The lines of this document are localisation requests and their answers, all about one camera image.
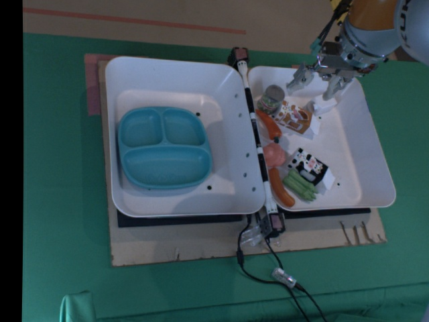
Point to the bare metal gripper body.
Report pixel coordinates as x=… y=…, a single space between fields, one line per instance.
x=338 y=60

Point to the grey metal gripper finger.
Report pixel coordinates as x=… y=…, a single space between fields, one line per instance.
x=336 y=86
x=301 y=77

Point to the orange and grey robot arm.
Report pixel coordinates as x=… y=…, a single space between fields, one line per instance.
x=372 y=8

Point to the clear jar with grey lid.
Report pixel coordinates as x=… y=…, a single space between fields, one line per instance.
x=271 y=100

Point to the brown and white carton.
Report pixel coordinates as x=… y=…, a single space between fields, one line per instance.
x=295 y=119

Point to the orange sausage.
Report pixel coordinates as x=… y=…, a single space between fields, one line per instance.
x=281 y=188
x=269 y=123

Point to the thin black and white rod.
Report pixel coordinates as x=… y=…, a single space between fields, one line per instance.
x=249 y=102

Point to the white plastic tray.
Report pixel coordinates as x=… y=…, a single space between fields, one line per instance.
x=352 y=153
x=174 y=79

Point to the pink toy food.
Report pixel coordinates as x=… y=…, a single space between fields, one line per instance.
x=274 y=154

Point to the black and white carton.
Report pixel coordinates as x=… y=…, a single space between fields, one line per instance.
x=311 y=166

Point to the green asparagus bundle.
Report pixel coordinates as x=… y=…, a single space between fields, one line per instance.
x=300 y=186

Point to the blue divided plate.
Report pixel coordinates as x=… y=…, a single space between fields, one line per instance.
x=164 y=166

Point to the brown cardboard board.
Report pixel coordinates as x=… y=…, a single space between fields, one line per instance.
x=201 y=243

